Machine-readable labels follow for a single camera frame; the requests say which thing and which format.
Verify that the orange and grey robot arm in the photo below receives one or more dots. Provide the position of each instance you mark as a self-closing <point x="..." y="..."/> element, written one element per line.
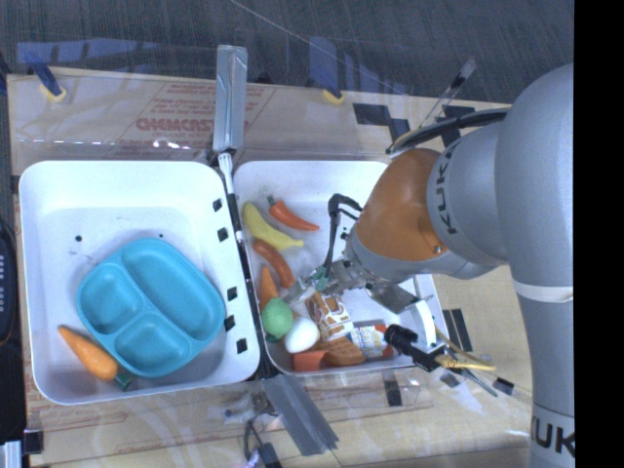
<point x="536" y="203"/>

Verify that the white egg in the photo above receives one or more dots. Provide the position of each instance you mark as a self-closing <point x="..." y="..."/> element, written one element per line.
<point x="301" y="335"/>

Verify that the orange block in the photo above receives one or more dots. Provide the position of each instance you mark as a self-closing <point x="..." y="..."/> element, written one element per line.
<point x="307" y="360"/>

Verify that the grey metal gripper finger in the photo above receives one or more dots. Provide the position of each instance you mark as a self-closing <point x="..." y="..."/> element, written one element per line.
<point x="331" y="288"/>
<point x="297" y="291"/>

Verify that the large orange carrot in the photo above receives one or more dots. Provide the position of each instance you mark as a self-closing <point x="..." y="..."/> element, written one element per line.
<point x="90" y="354"/>

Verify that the small bottle with white label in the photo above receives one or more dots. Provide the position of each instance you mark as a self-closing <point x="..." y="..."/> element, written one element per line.
<point x="371" y="341"/>

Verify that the brown cardboard board red print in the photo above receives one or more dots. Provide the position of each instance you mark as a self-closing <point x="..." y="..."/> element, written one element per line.
<point x="312" y="115"/>

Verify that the white plastic tray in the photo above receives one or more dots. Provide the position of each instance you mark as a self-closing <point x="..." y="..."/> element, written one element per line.
<point x="312" y="188"/>
<point x="122" y="193"/>

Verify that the black cylinder on white bracket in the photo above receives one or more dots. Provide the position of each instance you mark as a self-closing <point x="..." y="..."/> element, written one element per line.
<point x="407" y="338"/>

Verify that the blue divided plate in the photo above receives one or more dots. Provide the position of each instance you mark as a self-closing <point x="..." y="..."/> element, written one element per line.
<point x="166" y="281"/>

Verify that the green lime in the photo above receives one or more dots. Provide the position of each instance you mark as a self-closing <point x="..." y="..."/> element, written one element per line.
<point x="277" y="316"/>

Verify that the brown and white carton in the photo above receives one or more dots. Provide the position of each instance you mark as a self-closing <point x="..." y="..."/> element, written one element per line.
<point x="334" y="320"/>

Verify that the yellow banana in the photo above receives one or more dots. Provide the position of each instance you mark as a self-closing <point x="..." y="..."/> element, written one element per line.
<point x="263" y="227"/>

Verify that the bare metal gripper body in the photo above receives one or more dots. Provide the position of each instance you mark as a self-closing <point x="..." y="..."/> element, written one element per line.
<point x="348" y="276"/>

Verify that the small orange carrot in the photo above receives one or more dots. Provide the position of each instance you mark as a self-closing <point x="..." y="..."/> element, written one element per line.
<point x="267" y="288"/>

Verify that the orange chili pepper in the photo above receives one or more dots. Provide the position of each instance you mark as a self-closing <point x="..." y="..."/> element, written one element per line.
<point x="290" y="217"/>

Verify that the orange sausage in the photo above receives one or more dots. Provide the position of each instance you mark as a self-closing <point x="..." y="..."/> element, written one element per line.
<point x="275" y="259"/>

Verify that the brown waffle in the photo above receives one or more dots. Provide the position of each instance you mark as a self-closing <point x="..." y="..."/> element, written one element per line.
<point x="343" y="351"/>

